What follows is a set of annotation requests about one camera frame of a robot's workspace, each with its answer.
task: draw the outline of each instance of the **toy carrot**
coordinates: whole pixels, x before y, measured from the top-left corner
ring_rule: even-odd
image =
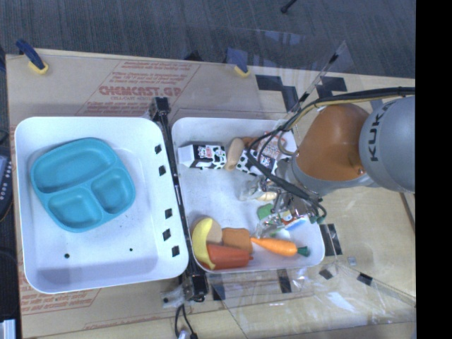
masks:
[[[295,254],[300,254],[303,256],[308,256],[309,251],[307,247],[297,247],[294,242],[274,239],[271,237],[262,237],[258,239],[257,237],[251,237],[251,242],[263,247],[266,250],[273,252],[274,254],[279,254],[283,256],[294,256]]]

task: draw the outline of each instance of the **table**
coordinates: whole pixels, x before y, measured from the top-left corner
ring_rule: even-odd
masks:
[[[323,88],[338,84],[348,91],[415,86],[413,79],[260,66],[249,67],[251,75],[242,78],[231,64],[37,52],[49,65],[44,75],[29,69],[26,56],[6,60],[13,160],[14,129],[32,116],[145,117],[152,97],[164,95],[172,106],[172,124],[182,117],[282,119],[291,99],[317,78]],[[314,115],[297,125],[297,139]],[[340,329],[368,338],[387,330],[392,337],[413,332],[414,197],[353,188],[327,195],[323,204],[328,208],[324,227],[332,235],[322,263],[212,276],[205,302],[186,306],[200,338],[316,338],[310,333],[334,335]],[[16,224],[20,227],[18,213]],[[20,230],[17,239],[21,263]],[[175,308],[165,306],[162,293],[176,288],[177,278],[45,295],[28,284],[22,265],[18,270],[24,338],[148,338],[151,331],[153,338],[174,335]]]

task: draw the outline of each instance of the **blue clamp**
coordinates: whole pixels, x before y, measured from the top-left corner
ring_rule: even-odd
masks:
[[[43,62],[39,54],[36,52],[30,44],[28,44],[24,39],[19,39],[16,42],[16,46],[19,50],[24,53],[28,58],[28,66],[38,74],[46,74],[49,66]]]
[[[243,52],[242,50],[236,50],[229,47],[226,49],[226,62],[235,64],[235,72],[243,78],[246,78],[251,73],[248,66],[246,66],[246,58],[246,52]]]

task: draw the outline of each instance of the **cow print carton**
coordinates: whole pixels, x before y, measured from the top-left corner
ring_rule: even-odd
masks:
[[[247,174],[250,174],[252,176],[258,176],[261,173],[259,168],[254,166],[249,160],[248,156],[246,155],[247,150],[244,150],[242,152],[242,155],[239,158],[239,162],[237,163],[236,168],[240,171],[243,171]],[[258,153],[255,150],[250,150],[250,153],[254,156],[254,158],[258,159]],[[267,155],[261,155],[260,162],[261,165],[263,165],[267,170],[270,170],[272,174],[275,174],[277,162],[275,158],[268,157]]]
[[[177,149],[179,163],[190,168],[218,170],[226,164],[226,151],[222,145],[192,144]]]

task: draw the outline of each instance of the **black tape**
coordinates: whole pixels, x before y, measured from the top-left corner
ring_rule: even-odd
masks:
[[[292,292],[292,288],[290,286],[290,280],[289,280],[289,275],[287,274],[287,270],[284,268],[278,269],[277,273],[278,273],[278,281],[280,283],[281,292],[283,294]]]
[[[338,233],[336,232],[335,225],[329,223],[320,224],[320,232],[322,234],[323,243],[325,244],[325,256],[342,255],[342,249],[340,248],[340,242]]]
[[[319,271],[319,275],[323,276],[327,280],[330,280],[333,277],[333,274],[325,268]]]
[[[371,276],[368,276],[366,274],[363,273],[359,273],[357,280],[360,281],[361,283],[364,283],[368,286],[370,286],[372,284],[372,280],[373,278]]]
[[[213,299],[216,301],[225,300],[226,299],[225,286],[223,285],[221,275],[216,275],[214,281],[215,284],[211,285]]]
[[[259,90],[281,92],[285,109],[288,112],[297,104],[298,93],[296,87],[284,85],[281,77],[256,75],[256,82]]]

